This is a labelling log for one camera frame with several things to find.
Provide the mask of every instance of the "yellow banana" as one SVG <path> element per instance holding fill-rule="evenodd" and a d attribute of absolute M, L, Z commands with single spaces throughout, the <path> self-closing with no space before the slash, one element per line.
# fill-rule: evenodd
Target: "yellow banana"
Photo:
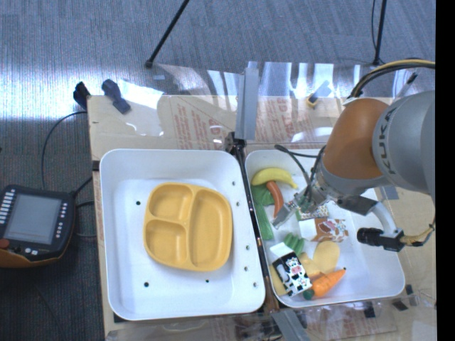
<path fill-rule="evenodd" d="M 270 180 L 285 182 L 293 188 L 297 188 L 297 184 L 292 180 L 291 173 L 283 168 L 271 167 L 261 169 L 255 173 L 251 180 L 252 185 L 261 185 L 267 183 Z"/>

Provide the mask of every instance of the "yellow plate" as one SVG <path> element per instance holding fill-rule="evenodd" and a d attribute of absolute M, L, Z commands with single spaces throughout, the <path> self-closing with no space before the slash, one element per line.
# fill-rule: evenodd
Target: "yellow plate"
<path fill-rule="evenodd" d="M 165 182 L 150 193 L 144 246 L 152 259 L 174 268 L 213 271 L 229 258 L 232 212 L 210 188 Z"/>

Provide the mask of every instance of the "toy carrot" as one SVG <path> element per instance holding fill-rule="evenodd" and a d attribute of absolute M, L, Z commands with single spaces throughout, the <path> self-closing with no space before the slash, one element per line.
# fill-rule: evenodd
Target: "toy carrot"
<path fill-rule="evenodd" d="M 332 271 L 329 274 L 324 274 L 312 282 L 310 289 L 304 291 L 304 297 L 307 300 L 316 297 L 324 296 L 329 290 L 331 290 L 346 273 L 346 268 L 342 268 L 336 271 Z"/>
<path fill-rule="evenodd" d="M 269 180 L 265 186 L 272 194 L 273 201 L 275 202 L 275 209 L 274 209 L 273 217 L 276 217 L 278 211 L 282 208 L 282 206 L 284 204 L 282 192 L 279 189 L 277 182 L 275 182 L 274 180 Z"/>

